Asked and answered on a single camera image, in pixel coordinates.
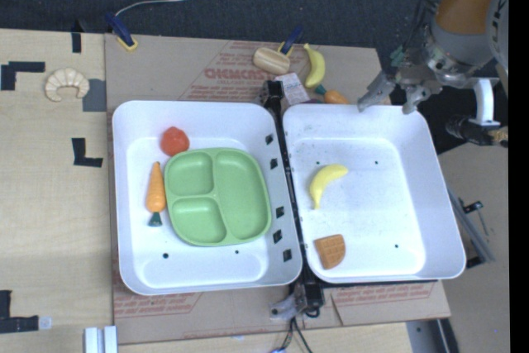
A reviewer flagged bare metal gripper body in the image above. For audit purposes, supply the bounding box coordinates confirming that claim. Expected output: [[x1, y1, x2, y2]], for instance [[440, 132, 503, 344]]
[[394, 39, 481, 96]]

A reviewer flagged orange carrot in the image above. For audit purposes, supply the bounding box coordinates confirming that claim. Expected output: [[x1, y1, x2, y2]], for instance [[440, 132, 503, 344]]
[[314, 84, 349, 105], [145, 160, 167, 228]]

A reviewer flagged yellow banana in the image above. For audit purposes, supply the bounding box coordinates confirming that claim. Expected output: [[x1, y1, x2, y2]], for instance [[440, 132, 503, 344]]
[[308, 164, 350, 211], [303, 43, 326, 88]]

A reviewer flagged white and pink carton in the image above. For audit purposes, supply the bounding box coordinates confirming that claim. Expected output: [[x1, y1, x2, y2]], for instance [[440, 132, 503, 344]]
[[274, 72, 311, 105]]

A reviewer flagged thin black rod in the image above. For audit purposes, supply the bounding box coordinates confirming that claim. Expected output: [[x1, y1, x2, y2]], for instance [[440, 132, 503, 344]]
[[270, 98, 310, 286]]

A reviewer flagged tan toy bread bun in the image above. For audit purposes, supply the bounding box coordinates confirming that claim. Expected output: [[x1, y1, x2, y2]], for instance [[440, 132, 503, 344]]
[[252, 46, 291, 75]]

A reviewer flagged white plastic tray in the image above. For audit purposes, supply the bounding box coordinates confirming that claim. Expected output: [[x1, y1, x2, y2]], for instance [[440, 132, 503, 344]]
[[111, 99, 303, 297], [282, 103, 467, 284]]

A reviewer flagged orange toy waffle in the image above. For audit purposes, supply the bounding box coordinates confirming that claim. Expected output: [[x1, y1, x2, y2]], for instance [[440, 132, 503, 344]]
[[313, 234, 346, 270]]

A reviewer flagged green divided plate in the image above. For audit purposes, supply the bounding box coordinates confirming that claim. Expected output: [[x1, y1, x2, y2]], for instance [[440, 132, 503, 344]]
[[164, 147, 273, 247]]

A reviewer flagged brown cardboard board red print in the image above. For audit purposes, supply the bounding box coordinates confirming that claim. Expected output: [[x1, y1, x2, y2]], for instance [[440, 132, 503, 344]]
[[103, 32, 452, 346]]

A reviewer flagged red toy tomato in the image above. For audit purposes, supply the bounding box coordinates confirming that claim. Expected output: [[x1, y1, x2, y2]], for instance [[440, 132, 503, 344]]
[[160, 126, 191, 157]]

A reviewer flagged cream toy croissant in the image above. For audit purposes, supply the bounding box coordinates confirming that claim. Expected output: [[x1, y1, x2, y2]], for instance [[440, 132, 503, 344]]
[[44, 67, 91, 103]]

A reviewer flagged black cylinder on white bracket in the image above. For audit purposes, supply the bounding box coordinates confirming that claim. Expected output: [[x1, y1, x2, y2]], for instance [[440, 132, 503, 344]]
[[445, 78, 509, 148]]

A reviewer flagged black block with thin wires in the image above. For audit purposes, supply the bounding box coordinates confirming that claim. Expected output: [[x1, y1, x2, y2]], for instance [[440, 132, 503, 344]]
[[260, 79, 287, 109], [268, 282, 326, 322]]

